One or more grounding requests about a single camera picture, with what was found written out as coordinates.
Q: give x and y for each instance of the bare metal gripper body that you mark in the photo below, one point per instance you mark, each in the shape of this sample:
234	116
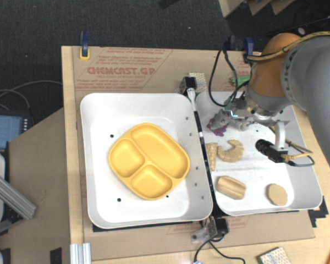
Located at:
240	109

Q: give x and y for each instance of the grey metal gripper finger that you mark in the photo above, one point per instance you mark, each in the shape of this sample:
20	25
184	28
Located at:
220	122
240	125

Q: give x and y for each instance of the purple grapes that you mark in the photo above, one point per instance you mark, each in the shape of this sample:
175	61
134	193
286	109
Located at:
219	132

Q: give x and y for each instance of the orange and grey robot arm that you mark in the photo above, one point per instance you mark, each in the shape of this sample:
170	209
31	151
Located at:
308	73

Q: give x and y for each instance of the thin black and white rod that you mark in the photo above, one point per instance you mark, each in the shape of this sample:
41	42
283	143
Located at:
199	125

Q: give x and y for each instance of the beige croissant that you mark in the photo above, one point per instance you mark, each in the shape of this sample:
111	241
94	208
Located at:
232	154

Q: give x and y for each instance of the beige waffle cone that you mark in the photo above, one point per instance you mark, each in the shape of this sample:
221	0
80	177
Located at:
211	154

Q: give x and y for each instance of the white patterned packet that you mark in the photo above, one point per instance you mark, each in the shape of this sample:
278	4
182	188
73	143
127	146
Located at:
273	256
200	80

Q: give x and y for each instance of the white plastic tray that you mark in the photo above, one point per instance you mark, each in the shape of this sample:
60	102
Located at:
99	153
258	172

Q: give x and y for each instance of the beige hot dog bun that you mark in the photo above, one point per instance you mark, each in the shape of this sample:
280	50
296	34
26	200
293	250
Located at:
231	187

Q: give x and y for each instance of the yellow divided plate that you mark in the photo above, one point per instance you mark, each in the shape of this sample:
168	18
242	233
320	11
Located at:
151	158

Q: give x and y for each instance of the beige round biscuit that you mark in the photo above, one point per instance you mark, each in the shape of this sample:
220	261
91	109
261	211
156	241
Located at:
277	194

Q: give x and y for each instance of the brown cardboard board red print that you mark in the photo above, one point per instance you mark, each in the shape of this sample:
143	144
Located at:
121	73

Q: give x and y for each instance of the black cylinder on white bracket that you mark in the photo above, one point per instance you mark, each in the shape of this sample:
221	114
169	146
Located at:
265	147

